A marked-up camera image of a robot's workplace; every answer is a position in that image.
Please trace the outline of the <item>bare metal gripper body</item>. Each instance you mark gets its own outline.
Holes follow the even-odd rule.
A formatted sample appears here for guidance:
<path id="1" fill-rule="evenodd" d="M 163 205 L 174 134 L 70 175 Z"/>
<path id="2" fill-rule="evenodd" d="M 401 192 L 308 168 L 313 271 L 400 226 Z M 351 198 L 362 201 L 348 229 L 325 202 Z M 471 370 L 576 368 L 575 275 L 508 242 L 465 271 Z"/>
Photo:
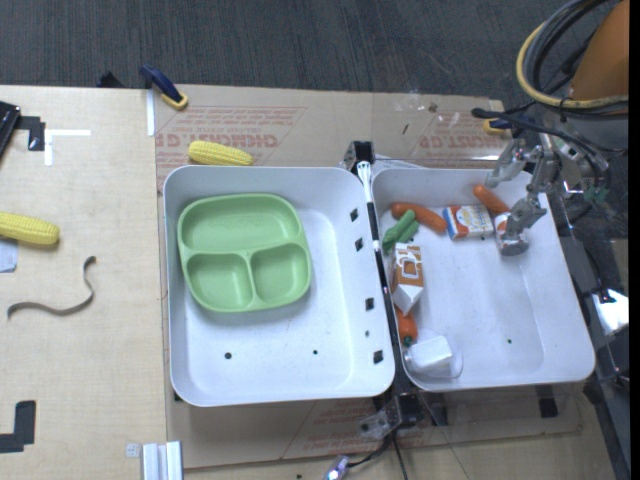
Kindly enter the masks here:
<path id="1" fill-rule="evenodd" d="M 539 134 L 548 151 L 545 160 L 547 185 L 555 194 L 605 194 L 608 191 L 608 162 L 596 150 L 580 141 Z"/>

